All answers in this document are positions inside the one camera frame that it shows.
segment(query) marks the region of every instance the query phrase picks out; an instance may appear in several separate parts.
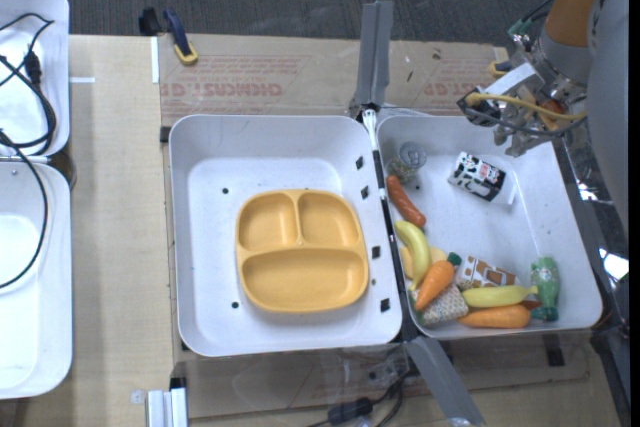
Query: blue clamp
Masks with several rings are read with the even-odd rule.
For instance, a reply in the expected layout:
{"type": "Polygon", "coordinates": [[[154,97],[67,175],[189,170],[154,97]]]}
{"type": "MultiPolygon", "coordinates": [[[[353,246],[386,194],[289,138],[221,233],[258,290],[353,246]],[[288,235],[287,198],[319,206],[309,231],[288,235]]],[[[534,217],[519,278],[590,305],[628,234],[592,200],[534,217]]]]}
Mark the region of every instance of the blue clamp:
{"type": "Polygon", "coordinates": [[[195,64],[198,60],[198,53],[187,39],[187,35],[182,27],[182,22],[176,12],[173,8],[168,7],[162,12],[162,16],[167,21],[167,30],[173,34],[173,49],[178,59],[180,59],[180,62],[185,66],[195,64]]]}

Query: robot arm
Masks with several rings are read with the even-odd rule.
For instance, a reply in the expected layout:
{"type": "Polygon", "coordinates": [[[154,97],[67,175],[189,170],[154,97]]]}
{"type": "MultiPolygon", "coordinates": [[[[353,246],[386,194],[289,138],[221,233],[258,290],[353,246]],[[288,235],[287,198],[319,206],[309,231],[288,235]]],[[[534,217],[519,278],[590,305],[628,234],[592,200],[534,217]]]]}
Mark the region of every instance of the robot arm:
{"type": "Polygon", "coordinates": [[[593,154],[628,239],[629,0],[554,0],[538,38],[513,34],[512,70],[458,105],[495,126],[505,153],[587,127],[593,154]]]}

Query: green bottle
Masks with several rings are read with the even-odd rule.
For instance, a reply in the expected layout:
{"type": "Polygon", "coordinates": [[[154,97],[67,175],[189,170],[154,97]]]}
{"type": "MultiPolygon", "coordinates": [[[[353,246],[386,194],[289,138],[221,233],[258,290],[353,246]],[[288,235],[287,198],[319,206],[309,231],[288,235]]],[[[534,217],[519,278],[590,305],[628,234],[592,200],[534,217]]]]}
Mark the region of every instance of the green bottle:
{"type": "Polygon", "coordinates": [[[542,306],[531,310],[531,316],[541,320],[558,320],[556,301],[560,292],[558,267],[551,256],[542,256],[531,264],[531,283],[538,287],[538,300],[542,306]]]}

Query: table surface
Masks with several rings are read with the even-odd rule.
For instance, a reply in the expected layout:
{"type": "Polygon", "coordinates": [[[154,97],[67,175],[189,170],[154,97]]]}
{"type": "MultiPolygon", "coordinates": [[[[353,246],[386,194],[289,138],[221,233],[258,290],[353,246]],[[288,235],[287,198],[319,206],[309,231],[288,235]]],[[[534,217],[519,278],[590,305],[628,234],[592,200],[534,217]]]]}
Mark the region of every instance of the table surface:
{"type": "MultiPolygon", "coordinates": [[[[18,401],[15,427],[143,426],[148,390],[169,386],[172,327],[159,84],[149,38],[70,37],[74,355],[51,392],[18,401]]],[[[245,38],[247,53],[266,43],[245,38]]],[[[471,392],[488,425],[618,426],[599,357],[585,338],[579,379],[471,392]]],[[[306,425],[319,411],[199,419],[194,425],[306,425]]],[[[431,396],[397,424],[449,425],[431,396]]]]}

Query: toy sausage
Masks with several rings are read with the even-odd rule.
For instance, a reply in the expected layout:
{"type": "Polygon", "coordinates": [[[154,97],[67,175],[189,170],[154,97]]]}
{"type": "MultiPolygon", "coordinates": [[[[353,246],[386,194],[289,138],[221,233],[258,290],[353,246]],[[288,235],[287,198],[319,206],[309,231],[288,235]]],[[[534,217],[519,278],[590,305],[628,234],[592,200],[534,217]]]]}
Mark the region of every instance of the toy sausage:
{"type": "Polygon", "coordinates": [[[426,224],[427,218],[409,199],[407,193],[402,188],[402,184],[398,177],[395,175],[388,175],[386,182],[389,198],[400,214],[402,214],[402,217],[419,228],[422,228],[426,224]]]}

